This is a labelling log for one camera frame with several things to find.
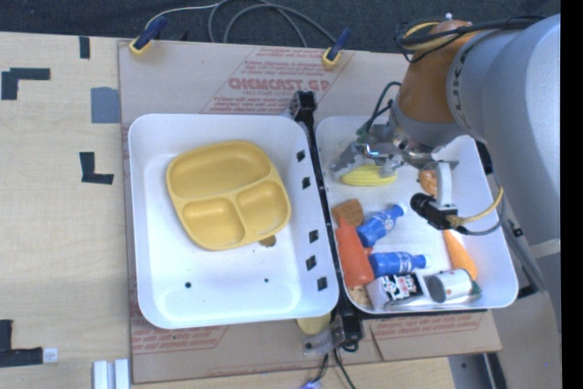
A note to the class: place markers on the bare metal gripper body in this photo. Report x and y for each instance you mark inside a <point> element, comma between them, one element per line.
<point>380,141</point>

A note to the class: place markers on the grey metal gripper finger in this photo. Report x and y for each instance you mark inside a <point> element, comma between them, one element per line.
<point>346,159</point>
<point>391,166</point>

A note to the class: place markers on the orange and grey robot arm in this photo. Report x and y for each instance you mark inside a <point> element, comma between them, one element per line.
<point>505,105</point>

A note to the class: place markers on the yellow corn cob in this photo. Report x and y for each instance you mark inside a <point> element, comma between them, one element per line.
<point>364,177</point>

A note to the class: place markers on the orange round toy food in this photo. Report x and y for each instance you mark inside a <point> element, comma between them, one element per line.
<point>428,183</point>

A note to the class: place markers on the brown waffle biscuit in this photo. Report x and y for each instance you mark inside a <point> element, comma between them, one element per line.
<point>348,211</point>

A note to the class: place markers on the blue bottle with white cap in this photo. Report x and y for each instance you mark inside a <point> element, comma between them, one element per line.
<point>378,227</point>
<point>394,263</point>

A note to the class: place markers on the orange sauce bottle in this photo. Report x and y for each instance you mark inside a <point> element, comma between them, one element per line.
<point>353,255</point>

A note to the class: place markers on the orange carrot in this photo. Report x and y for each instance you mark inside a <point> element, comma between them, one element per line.
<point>460,252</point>

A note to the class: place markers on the white plastic tray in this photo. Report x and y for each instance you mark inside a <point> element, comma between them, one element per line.
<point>218,287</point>
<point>483,241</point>

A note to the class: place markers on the white carton with cow print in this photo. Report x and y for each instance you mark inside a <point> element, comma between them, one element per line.
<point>396,289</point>

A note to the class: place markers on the yellow divided plate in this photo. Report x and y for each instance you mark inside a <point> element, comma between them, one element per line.
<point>218,177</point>

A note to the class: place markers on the tan round biscuit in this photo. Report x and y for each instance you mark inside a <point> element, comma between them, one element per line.
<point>359,296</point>

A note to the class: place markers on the white can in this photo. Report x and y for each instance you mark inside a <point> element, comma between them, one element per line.
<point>455,284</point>

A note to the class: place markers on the yellow lemon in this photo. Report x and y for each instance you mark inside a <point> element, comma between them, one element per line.
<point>314,323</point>

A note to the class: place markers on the brown cardboard board, red print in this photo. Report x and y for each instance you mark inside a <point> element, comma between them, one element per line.
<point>191,77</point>

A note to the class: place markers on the black cylinder on white bracket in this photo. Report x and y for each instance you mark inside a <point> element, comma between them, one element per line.
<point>430,209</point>

